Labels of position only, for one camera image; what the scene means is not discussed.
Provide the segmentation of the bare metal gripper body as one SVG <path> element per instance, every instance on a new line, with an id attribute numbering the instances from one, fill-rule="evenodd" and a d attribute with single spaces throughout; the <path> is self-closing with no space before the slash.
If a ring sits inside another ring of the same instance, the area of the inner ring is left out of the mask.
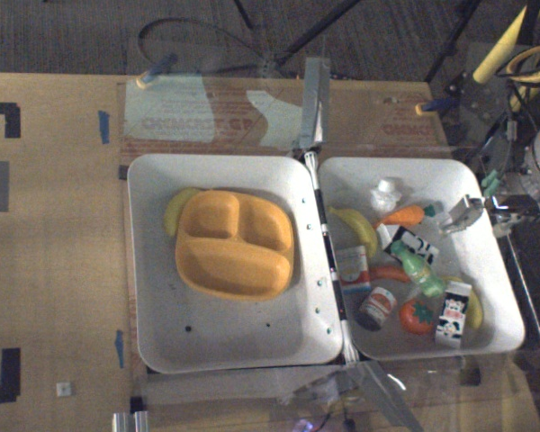
<path id="1" fill-rule="evenodd" d="M 485 207 L 498 223 L 540 220 L 540 203 L 528 194 L 494 194 L 485 199 Z"/>

